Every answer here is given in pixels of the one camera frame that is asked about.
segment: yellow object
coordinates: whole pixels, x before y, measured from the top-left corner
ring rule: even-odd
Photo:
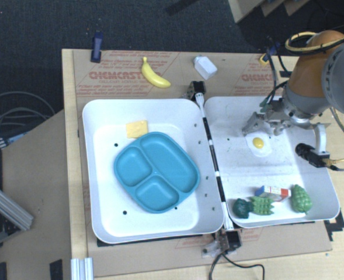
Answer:
[[[148,133],[147,120],[141,120],[126,124],[126,137],[139,138]]]
[[[142,75],[149,83],[159,88],[168,88],[171,83],[163,77],[157,75],[147,62],[147,57],[143,57]]]
[[[264,141],[263,141],[261,138],[259,138],[259,137],[254,138],[254,139],[252,140],[252,143],[253,143],[253,145],[254,145],[256,148],[258,148],[258,149],[264,147]]]

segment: yellow sponge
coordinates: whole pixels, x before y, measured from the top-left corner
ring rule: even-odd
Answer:
[[[126,137],[139,138],[148,133],[147,120],[140,120],[126,124]]]

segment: green vegetable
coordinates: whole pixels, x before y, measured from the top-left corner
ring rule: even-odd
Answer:
[[[293,209],[297,212],[304,212],[307,214],[312,208],[311,197],[306,190],[298,184],[294,185],[291,189],[291,201],[293,203]]]
[[[268,216],[273,214],[270,209],[274,208],[272,203],[274,200],[270,198],[263,198],[263,197],[257,197],[253,196],[251,197],[252,204],[253,204],[253,213],[261,216]]]
[[[232,210],[239,218],[248,219],[249,212],[253,211],[253,204],[250,201],[239,198],[234,202]]]
[[[274,207],[273,202],[270,198],[257,196],[251,197],[251,201],[239,198],[234,202],[232,210],[237,217],[242,219],[248,219],[250,212],[262,216],[271,215],[273,212],[270,209]]]

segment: divided blue plate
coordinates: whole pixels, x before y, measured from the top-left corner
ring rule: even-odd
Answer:
[[[147,133],[125,147],[114,160],[114,173],[132,198],[152,213],[176,207],[200,181],[194,161],[161,132]]]

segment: banana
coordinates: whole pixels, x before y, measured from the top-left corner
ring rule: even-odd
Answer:
[[[151,66],[147,62],[147,57],[143,57],[142,75],[146,78],[147,81],[149,81],[149,83],[156,87],[168,88],[171,85],[168,80],[160,77],[152,70]]]

